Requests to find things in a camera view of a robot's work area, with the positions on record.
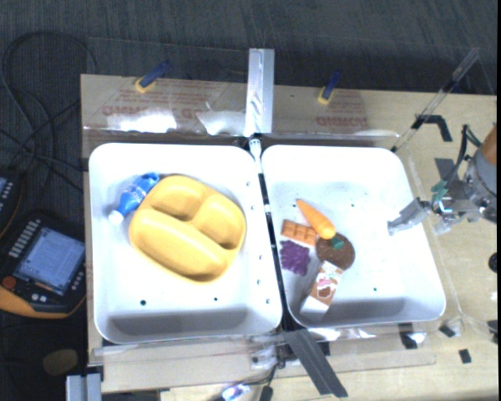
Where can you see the orange biscuit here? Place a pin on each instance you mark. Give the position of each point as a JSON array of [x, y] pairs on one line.
[[298, 232]]

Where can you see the white plastic tray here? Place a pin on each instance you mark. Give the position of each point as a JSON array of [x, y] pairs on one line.
[[384, 274], [175, 311]]

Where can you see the orange carrot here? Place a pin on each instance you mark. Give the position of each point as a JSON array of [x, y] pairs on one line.
[[315, 219]]

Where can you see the purple grapes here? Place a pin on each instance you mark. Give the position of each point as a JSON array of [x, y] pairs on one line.
[[294, 257]]

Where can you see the yellow divided plate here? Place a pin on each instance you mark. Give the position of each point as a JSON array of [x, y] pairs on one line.
[[183, 232]]

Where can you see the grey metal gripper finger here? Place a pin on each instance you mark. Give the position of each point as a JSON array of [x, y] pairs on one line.
[[409, 215], [444, 224]]

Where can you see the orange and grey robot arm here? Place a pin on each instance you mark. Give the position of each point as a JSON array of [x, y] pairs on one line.
[[484, 169]]

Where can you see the brown cardboard board red print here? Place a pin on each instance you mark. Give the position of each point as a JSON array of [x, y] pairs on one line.
[[467, 290]]

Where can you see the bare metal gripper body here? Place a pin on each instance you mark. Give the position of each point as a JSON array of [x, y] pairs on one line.
[[469, 205]]

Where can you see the brown round doughnut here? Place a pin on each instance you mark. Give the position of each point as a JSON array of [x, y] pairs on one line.
[[338, 257]]

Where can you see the white and brown carton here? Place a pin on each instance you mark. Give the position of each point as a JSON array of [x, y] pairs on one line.
[[325, 286]]

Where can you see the blue plastic bottle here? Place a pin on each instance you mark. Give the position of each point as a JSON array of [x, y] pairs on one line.
[[133, 194]]

